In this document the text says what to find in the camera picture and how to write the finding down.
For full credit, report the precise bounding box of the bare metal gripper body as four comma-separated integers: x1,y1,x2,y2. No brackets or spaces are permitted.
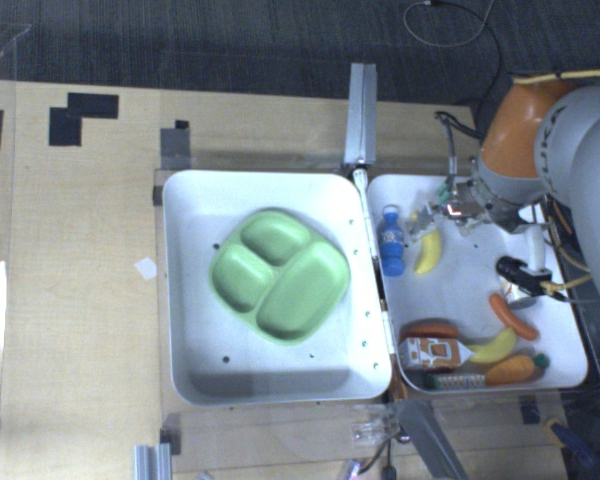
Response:
433,177,497,230

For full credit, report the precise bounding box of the blue plastic bottle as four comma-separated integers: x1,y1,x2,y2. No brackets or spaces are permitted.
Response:
376,205,408,278

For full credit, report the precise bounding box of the yellow banana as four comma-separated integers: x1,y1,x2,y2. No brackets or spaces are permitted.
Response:
412,211,443,276
466,326,520,366

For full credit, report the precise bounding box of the thin black and white rod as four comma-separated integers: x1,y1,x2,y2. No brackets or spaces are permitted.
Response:
352,167,397,357

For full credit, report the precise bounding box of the white plastic tray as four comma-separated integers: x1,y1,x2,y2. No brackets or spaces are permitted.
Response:
367,173,590,396
161,169,394,409

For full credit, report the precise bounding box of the small white can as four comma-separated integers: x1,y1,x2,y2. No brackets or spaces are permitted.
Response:
499,277,537,312

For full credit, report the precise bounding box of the orange sausage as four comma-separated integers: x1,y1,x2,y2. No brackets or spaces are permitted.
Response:
488,292,540,343
401,321,461,342

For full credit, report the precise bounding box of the white and brown carton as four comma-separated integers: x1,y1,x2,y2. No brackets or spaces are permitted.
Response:
397,336,477,373

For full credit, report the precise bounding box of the green divided plate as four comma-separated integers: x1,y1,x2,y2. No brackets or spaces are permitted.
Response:
208,208,352,347

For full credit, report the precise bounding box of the green and white striped packet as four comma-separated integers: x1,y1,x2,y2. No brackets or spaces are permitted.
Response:
424,371,488,392

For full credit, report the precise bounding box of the orange carrot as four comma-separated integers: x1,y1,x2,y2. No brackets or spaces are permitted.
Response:
484,352,552,388

